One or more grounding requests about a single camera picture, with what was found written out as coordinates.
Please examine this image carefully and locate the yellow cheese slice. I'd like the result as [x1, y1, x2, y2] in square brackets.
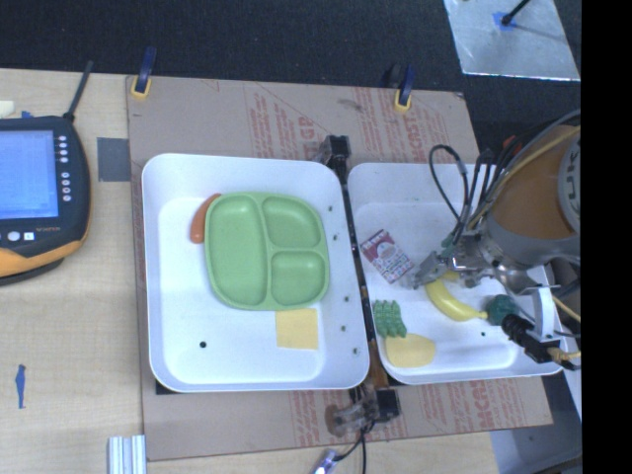
[275, 307, 320, 352]

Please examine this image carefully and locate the green broccoli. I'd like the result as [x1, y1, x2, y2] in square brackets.
[482, 293, 520, 327]

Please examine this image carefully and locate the green divided plate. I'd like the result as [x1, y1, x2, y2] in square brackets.
[202, 191, 331, 312]

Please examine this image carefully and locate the red and white carton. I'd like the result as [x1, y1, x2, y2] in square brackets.
[358, 228, 416, 285]

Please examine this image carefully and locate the white plastic tray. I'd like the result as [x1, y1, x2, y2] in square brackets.
[347, 161, 567, 387]
[140, 152, 371, 394]

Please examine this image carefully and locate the yellow banana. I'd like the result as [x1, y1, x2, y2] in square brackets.
[425, 271, 490, 323]

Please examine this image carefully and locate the thin black rod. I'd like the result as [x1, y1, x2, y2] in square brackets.
[338, 164, 382, 390]

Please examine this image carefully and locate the yellow pineapple with green leaves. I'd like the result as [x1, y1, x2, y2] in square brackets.
[371, 299, 437, 369]

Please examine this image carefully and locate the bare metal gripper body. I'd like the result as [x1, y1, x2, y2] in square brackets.
[445, 234, 543, 296]

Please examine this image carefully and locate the brown cardboard board red print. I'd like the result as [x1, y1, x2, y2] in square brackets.
[124, 74, 555, 463]

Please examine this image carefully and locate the orange sausage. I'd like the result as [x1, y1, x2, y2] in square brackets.
[189, 193, 222, 245]

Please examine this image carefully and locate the black block with thin wires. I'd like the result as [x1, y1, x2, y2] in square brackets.
[373, 387, 402, 423]
[319, 134, 353, 168]

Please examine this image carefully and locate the black cylinder on white bracket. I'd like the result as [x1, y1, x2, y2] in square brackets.
[500, 286, 565, 365]

